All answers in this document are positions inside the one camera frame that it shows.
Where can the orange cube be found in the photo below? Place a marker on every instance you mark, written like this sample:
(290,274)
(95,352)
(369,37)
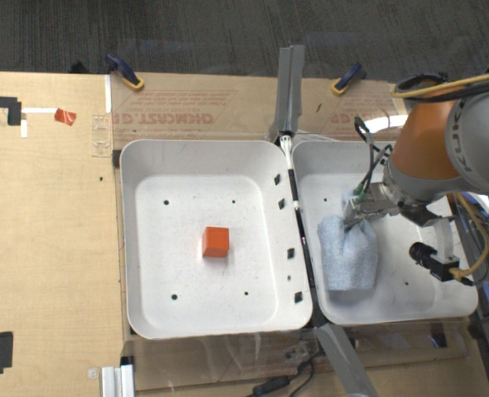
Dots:
(215,242)

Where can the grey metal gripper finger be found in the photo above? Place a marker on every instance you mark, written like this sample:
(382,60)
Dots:
(356,221)

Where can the light blue cloth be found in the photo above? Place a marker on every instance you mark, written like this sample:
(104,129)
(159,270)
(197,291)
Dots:
(349,259)

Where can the brown cardboard board red print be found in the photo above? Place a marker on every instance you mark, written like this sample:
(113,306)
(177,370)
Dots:
(211,106)

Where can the white plastic tray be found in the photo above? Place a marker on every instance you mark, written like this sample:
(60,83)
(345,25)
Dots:
(401,300)
(178,263)

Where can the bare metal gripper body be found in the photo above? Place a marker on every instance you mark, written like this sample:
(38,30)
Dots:
(382,203)

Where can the black cylinder on white bracket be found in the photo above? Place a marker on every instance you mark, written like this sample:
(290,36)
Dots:
(440,265)

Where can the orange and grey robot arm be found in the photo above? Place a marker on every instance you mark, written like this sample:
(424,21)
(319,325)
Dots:
(430,147)

